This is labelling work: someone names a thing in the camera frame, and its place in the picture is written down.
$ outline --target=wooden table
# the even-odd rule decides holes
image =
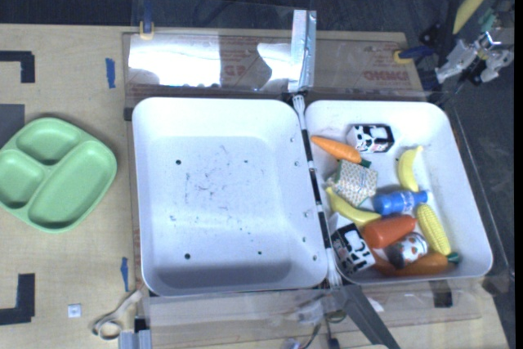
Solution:
[[[95,210],[76,228],[61,234],[34,229],[0,210],[0,308],[16,304],[18,274],[34,273],[35,316],[30,323],[0,326],[0,346],[19,348],[117,347],[91,332],[102,315],[128,295],[120,265],[132,269],[132,191],[129,177],[127,123],[123,119],[122,35],[129,27],[0,25],[0,50],[31,51],[36,58],[36,82],[20,83],[20,64],[0,62],[0,103],[24,104],[25,122],[42,116],[63,118],[103,141],[116,155],[118,173]],[[106,77],[106,59],[115,63],[115,87]],[[507,347],[492,300],[478,290],[479,318],[453,322],[390,327],[402,347]],[[80,317],[68,317],[68,305],[81,304]],[[135,311],[120,320],[133,328]],[[362,347],[369,341],[359,331],[337,335],[342,347]],[[280,347],[282,339],[227,347]],[[325,347],[317,338],[311,348]]]

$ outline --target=yellow banana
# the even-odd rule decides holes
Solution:
[[[418,181],[413,172],[413,164],[416,155],[423,150],[422,145],[419,145],[415,149],[409,149],[403,152],[398,162],[398,177],[400,184],[404,189],[411,190],[413,192],[419,192]]]
[[[330,208],[337,213],[342,214],[345,218],[353,221],[356,227],[361,228],[370,221],[377,220],[382,216],[372,211],[363,211],[361,209],[354,208],[341,196],[336,195],[336,192],[331,187],[325,190],[329,195]]]

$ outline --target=yellow corn cob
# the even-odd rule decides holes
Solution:
[[[427,204],[419,205],[416,210],[416,218],[429,246],[437,252],[448,256],[452,252],[449,238],[432,208]]]

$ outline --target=black corner marker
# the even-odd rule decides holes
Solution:
[[[0,325],[30,323],[34,317],[34,274],[19,274],[16,306],[0,310]]]
[[[34,83],[34,55],[31,51],[0,51],[0,61],[20,62],[20,81]]]

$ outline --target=green plate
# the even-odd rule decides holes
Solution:
[[[116,170],[113,152],[92,135],[62,119],[36,119],[0,149],[0,206],[39,230],[71,230]]]

